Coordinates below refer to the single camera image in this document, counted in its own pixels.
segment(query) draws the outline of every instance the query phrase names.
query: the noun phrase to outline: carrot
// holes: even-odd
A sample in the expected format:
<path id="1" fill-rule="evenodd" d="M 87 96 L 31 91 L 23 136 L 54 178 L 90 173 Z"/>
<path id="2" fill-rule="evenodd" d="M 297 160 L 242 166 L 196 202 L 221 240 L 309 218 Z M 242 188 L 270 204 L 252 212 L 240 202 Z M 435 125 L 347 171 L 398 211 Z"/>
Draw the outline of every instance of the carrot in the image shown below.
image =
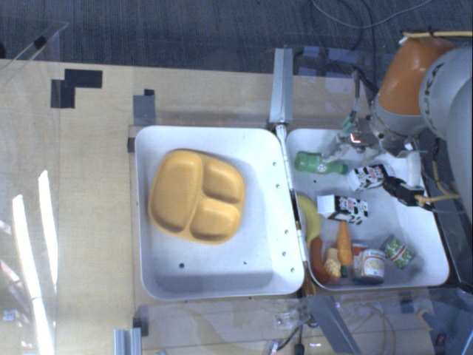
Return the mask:
<path id="1" fill-rule="evenodd" d="M 327 284 L 330 280 L 330 275 L 325 270 L 324 262 L 322 260 L 322 245 L 323 242 L 318 237 L 314 238 L 312 242 L 310 242 L 310 269 L 319 283 Z"/>
<path id="2" fill-rule="evenodd" d="M 341 221 L 338 226 L 336 247 L 338 250 L 338 261 L 342 266 L 348 266 L 353 260 L 352 243 L 348 234 L 347 223 Z"/>

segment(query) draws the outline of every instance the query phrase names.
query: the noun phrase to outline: white plastic tray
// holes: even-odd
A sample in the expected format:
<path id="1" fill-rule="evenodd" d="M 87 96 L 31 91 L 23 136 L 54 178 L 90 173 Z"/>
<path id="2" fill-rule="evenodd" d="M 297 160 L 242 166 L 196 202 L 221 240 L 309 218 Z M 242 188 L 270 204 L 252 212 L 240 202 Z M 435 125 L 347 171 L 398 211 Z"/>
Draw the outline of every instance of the white plastic tray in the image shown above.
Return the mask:
<path id="1" fill-rule="evenodd" d="M 336 136 L 335 130 L 297 129 L 287 137 L 287 150 L 293 164 L 299 151 L 325 152 L 326 146 Z M 350 149 L 341 159 L 349 170 L 360 167 L 362 155 Z M 378 156 L 372 164 L 390 164 L 396 176 L 406 180 L 405 159 L 391 155 Z M 316 175 L 293 170 L 294 186 L 298 193 L 308 196 L 315 204 L 318 195 L 342 195 L 356 197 L 368 202 L 369 217 L 366 222 L 349 225 L 352 240 L 368 240 L 374 248 L 379 248 L 390 234 L 405 240 L 416 253 L 416 257 L 404 269 L 398 269 L 386 261 L 384 283 L 380 285 L 356 285 L 351 277 L 337 283 L 328 283 L 330 290 L 360 290 L 384 288 L 414 288 L 443 284 L 449 276 L 449 264 L 443 249 L 440 234 L 432 213 L 419 207 L 409 207 L 399 203 L 382 187 L 363 192 L 352 192 L 346 177 L 339 174 Z M 323 252 L 333 246 L 338 231 L 338 221 L 321 218 L 320 238 L 324 242 Z"/>
<path id="2" fill-rule="evenodd" d="M 245 179 L 242 221 L 228 242 L 206 245 L 153 227 L 149 189 L 164 155 L 191 149 L 235 166 Z M 304 279 L 281 146 L 263 129 L 149 126 L 136 137 L 141 277 L 161 300 L 289 294 Z"/>

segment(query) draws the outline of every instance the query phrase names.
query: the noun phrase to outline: white cable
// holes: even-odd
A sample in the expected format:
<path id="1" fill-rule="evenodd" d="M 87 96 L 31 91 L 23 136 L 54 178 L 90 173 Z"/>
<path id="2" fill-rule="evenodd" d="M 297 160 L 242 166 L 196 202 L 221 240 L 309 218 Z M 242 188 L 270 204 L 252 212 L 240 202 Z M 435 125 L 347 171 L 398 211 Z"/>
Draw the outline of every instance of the white cable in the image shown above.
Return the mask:
<path id="1" fill-rule="evenodd" d="M 312 4 L 315 8 L 317 8 L 317 10 L 322 13 L 323 15 L 325 15 L 326 17 L 330 18 L 331 20 L 334 20 L 335 22 L 338 22 L 339 24 L 341 25 L 344 25 L 345 27 L 351 27 L 352 29 L 369 29 L 371 27 L 377 27 L 378 25 L 381 25 L 381 24 L 384 24 L 385 22 L 388 22 L 389 20 L 393 19 L 394 17 L 397 17 L 403 13 L 406 13 L 406 12 L 410 12 L 411 10 L 416 10 L 420 7 L 423 7 L 424 5 L 427 5 L 428 3 L 430 3 L 432 0 L 427 0 L 425 2 L 423 2 L 422 4 L 419 4 L 419 5 L 416 5 L 415 7 L 411 7 L 411 8 L 406 8 L 405 10 L 400 10 L 399 12 L 397 13 L 394 13 L 392 14 L 391 16 L 389 17 L 386 17 L 385 19 L 381 20 L 381 21 L 378 21 L 378 22 L 375 22 L 374 24 L 371 24 L 371 25 L 366 25 L 366 26 L 362 26 L 362 27 L 357 27 L 355 25 L 351 25 L 351 24 L 348 24 L 346 22 L 343 22 L 343 21 L 340 21 L 338 20 L 336 17 L 333 17 L 332 15 L 330 15 L 329 13 L 325 12 L 323 9 L 321 9 L 315 2 L 314 0 L 311 0 L 312 1 Z"/>

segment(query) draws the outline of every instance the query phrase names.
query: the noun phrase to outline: green can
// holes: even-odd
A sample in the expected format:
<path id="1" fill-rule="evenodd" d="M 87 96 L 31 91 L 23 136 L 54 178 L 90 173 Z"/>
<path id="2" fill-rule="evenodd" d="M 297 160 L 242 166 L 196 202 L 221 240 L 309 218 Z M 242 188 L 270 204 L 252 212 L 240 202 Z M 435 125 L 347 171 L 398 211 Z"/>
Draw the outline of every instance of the green can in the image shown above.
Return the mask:
<path id="1" fill-rule="evenodd" d="M 394 235 L 390 235 L 381 246 L 386 257 L 398 268 L 404 268 L 414 258 L 415 252 Z"/>

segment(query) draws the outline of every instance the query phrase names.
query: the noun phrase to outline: white light strip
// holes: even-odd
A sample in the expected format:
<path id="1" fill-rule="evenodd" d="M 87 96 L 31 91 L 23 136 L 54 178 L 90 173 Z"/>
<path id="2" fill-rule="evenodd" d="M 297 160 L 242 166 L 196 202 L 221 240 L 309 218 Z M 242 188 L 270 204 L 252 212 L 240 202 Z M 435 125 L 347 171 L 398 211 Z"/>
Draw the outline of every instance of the white light strip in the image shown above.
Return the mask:
<path id="1" fill-rule="evenodd" d="M 43 222 L 44 238 L 48 257 L 50 259 L 50 269 L 52 284 L 56 287 L 58 282 L 58 238 L 52 213 L 50 179 L 47 171 L 43 171 L 38 179 L 39 204 L 41 207 L 41 220 Z"/>
<path id="2" fill-rule="evenodd" d="M 26 280 L 30 298 L 33 303 L 38 351 L 40 355 L 53 355 L 54 349 L 52 347 L 50 327 L 47 322 L 38 272 L 36 271 L 36 264 L 33 258 L 22 195 L 18 195 L 13 199 L 13 223 L 21 268 L 23 269 L 24 279 Z"/>
<path id="3" fill-rule="evenodd" d="M 15 224 L 16 247 L 18 248 L 21 267 L 27 282 L 31 300 L 41 297 L 38 272 L 33 259 L 30 235 L 28 234 L 27 216 L 24 211 L 23 196 L 18 195 L 13 199 L 13 222 Z"/>

